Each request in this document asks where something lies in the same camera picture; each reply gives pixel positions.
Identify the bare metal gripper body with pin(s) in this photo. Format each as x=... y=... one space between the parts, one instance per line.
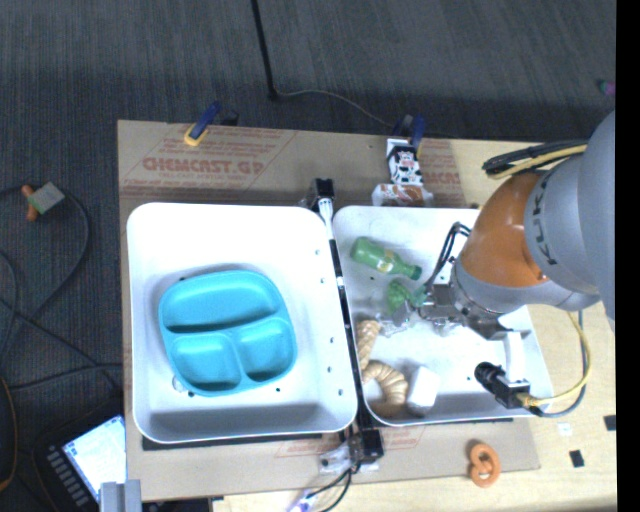
x=442 y=302

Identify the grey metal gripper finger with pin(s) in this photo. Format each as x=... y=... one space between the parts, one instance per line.
x=403 y=315
x=442 y=328

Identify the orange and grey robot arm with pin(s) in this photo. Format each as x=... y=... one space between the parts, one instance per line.
x=560 y=225

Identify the green broccoli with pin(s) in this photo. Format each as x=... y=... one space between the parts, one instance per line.
x=397 y=295

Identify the white plastic tray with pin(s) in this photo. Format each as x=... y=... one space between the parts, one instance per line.
x=465 y=360
x=225 y=235

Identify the tan ridged bread stick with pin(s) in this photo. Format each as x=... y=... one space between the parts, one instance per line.
x=367 y=340

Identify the green bottle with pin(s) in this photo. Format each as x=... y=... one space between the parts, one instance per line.
x=375 y=254

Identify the tan croissant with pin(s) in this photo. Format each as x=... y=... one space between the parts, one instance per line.
x=392 y=382

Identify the thin black and white rod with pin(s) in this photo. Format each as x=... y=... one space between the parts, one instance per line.
x=341 y=285

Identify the brown and white carton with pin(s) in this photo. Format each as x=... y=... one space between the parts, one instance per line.
x=400 y=195

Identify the orange pretzel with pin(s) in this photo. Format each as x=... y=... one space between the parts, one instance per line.
x=484 y=462

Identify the white cow print carton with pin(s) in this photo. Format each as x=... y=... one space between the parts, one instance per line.
x=406 y=165

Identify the blue divided plate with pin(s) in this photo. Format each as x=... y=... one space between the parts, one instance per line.
x=225 y=330

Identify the brown cardboard board, red print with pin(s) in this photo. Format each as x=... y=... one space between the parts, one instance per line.
x=300 y=160

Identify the pink and green toy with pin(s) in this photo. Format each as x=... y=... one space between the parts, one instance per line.
x=607 y=88

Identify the grey green cube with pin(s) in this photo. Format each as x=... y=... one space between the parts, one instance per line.
x=47 y=197

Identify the orange carrot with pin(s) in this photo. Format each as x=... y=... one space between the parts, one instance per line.
x=31 y=212

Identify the black cylinder on white bracket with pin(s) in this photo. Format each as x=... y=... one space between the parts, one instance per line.
x=500 y=382

